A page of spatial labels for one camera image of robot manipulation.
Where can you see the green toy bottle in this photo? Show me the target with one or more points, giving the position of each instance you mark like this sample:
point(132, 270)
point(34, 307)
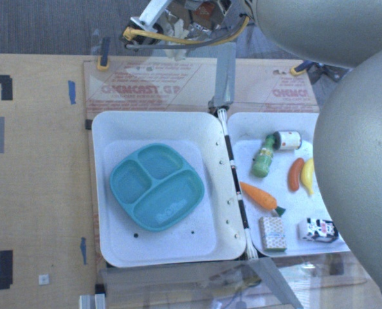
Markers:
point(262, 163)

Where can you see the yellow banana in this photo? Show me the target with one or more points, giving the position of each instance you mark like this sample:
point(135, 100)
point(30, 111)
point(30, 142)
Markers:
point(307, 174)

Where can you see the teal divided plate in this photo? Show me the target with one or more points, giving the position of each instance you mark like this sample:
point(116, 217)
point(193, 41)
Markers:
point(165, 201)

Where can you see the orange carrot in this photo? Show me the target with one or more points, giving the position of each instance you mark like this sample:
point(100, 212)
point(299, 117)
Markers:
point(260, 196)

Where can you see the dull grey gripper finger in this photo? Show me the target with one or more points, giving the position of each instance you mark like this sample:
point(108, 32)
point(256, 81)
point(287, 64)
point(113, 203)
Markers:
point(173, 51)
point(184, 27)

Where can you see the brown cardboard board red print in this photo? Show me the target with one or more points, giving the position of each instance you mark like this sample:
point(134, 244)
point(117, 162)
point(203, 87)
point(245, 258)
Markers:
point(178, 89)

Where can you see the thin black and white rod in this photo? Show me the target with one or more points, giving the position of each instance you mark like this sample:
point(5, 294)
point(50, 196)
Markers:
point(232, 163)

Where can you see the orange toy sausage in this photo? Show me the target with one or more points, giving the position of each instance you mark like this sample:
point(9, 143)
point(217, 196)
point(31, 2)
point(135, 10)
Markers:
point(295, 175)

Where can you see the white can with orange dots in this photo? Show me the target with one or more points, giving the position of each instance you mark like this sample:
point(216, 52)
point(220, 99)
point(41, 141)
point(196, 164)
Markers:
point(289, 140)

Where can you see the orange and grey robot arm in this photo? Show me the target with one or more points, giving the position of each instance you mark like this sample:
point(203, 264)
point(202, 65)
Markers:
point(332, 18)

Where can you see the white plastic tray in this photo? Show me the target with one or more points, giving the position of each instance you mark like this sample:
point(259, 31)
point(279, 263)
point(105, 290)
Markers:
point(274, 201)
point(165, 124)

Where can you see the orange patterned carton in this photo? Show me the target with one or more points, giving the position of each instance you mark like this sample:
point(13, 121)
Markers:
point(273, 233)

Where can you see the black and white cow carton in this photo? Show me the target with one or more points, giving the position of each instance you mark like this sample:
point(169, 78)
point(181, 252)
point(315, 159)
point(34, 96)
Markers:
point(318, 230)

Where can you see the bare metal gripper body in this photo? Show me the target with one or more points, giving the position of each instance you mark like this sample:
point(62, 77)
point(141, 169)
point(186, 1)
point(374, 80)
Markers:
point(207, 8)

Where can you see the black cylinder on white bracket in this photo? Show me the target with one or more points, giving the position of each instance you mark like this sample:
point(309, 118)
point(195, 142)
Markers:
point(155, 6)

